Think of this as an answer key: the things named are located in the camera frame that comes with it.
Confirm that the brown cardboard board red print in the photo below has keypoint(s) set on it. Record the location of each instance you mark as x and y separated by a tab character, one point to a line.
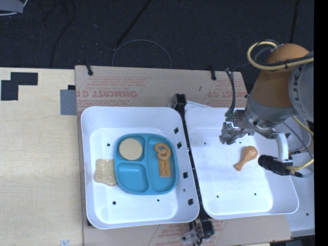
164	86

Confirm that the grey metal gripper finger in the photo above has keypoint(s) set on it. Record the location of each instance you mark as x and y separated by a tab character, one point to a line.
224	134
236	134

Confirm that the orange pretzel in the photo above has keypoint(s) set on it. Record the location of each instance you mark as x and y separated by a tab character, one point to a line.
162	151

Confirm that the round beige biscuit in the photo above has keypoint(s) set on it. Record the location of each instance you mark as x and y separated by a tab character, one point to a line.
130	148

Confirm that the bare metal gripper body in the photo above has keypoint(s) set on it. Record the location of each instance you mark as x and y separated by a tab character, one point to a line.
249	125

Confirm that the beige bread slice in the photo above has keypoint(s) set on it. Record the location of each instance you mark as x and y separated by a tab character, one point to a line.
105	173

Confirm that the orange chicken drumstick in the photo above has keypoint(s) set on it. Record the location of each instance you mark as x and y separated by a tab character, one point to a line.
247	155

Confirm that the white plastic tray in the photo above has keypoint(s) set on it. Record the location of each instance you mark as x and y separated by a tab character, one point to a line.
138	211
230	188

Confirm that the black cylinder on white bracket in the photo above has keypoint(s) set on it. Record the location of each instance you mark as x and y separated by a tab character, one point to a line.
274	164

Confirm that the blue divided plate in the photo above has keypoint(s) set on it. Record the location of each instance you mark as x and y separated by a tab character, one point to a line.
133	175

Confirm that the orange rectangular waffle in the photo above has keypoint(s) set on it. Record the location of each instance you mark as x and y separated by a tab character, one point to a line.
165	168

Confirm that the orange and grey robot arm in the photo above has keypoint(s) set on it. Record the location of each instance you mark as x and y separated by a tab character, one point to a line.
275	86

